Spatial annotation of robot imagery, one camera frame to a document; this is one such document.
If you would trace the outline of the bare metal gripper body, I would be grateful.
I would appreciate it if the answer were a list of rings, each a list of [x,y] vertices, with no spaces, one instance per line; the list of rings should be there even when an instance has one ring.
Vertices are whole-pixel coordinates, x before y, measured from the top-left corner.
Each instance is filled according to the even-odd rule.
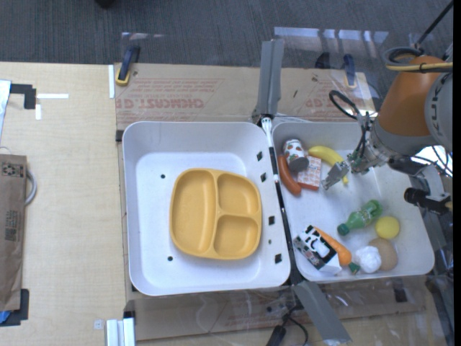
[[[350,170],[353,174],[366,174],[373,167],[381,167],[389,157],[381,153],[380,149],[371,145],[362,146],[347,156]]]

